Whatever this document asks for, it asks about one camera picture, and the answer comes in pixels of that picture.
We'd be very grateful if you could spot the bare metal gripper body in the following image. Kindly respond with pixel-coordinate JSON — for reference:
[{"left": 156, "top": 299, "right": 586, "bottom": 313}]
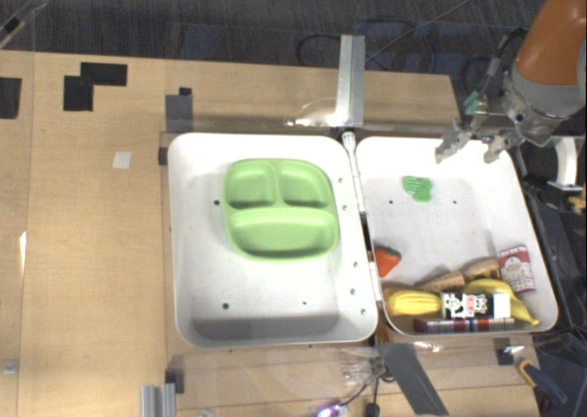
[{"left": 466, "top": 83, "right": 570, "bottom": 148}]

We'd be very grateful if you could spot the green toy vegetable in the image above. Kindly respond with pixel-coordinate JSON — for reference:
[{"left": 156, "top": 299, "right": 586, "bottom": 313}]
[{"left": 401, "top": 174, "right": 434, "bottom": 203}]

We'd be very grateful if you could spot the white plastic tray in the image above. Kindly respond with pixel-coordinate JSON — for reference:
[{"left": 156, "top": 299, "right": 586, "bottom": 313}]
[
  {"left": 166, "top": 131, "right": 381, "bottom": 351},
  {"left": 355, "top": 135, "right": 560, "bottom": 338}
]

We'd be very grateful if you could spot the brown toy bread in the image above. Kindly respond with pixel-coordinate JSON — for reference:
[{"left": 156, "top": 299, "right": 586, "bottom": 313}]
[
  {"left": 460, "top": 258, "right": 502, "bottom": 283},
  {"left": 418, "top": 269, "right": 467, "bottom": 294}
]

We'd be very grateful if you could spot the red and white carton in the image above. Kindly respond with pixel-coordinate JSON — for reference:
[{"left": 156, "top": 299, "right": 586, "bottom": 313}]
[{"left": 496, "top": 245, "right": 537, "bottom": 294}]

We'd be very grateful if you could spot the orange toy carrot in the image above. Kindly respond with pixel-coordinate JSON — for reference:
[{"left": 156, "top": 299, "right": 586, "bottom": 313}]
[{"left": 374, "top": 244, "right": 403, "bottom": 279}]

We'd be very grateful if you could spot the yellow banana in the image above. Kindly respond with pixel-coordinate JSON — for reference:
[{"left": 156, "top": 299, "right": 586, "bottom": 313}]
[{"left": 464, "top": 278, "right": 541, "bottom": 328}]

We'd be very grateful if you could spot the black and white carton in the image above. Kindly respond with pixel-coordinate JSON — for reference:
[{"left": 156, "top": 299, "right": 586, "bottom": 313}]
[{"left": 439, "top": 291, "right": 512, "bottom": 321}]

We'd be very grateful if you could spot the yellow toy corn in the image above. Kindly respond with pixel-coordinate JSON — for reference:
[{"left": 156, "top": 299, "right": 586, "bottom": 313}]
[{"left": 386, "top": 290, "right": 443, "bottom": 317}]

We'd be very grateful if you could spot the green divided plate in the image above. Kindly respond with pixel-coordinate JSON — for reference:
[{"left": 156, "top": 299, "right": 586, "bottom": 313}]
[{"left": 222, "top": 158, "right": 341, "bottom": 265}]

